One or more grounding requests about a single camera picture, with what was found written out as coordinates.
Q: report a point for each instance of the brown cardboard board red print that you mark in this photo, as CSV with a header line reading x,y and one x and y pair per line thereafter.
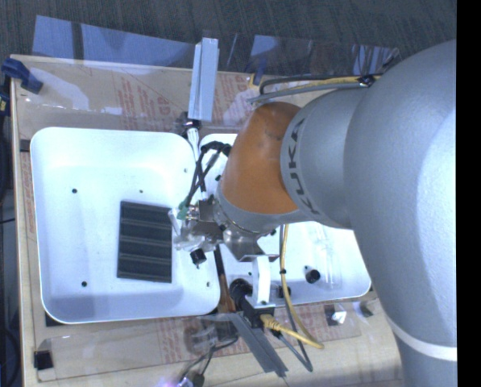
x,y
103,91

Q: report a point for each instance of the clear plastic bottle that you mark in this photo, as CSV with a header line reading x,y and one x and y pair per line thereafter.
x,y
328,256
191,241

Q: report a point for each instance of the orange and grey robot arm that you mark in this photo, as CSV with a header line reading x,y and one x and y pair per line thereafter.
x,y
377,167

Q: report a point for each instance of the white plastic tray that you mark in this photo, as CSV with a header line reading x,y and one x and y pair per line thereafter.
x,y
345,272
95,163

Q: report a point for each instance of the dark grey ribbed rectangle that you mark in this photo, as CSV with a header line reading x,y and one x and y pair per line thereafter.
x,y
145,242

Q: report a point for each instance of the thin black and white rod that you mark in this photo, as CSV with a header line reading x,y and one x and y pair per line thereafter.
x,y
224,286

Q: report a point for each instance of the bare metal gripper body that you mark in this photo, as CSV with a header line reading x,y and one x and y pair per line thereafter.
x,y
210,220

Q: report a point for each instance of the black cylinder on white bracket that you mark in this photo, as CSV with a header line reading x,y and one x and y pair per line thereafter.
x,y
261,280

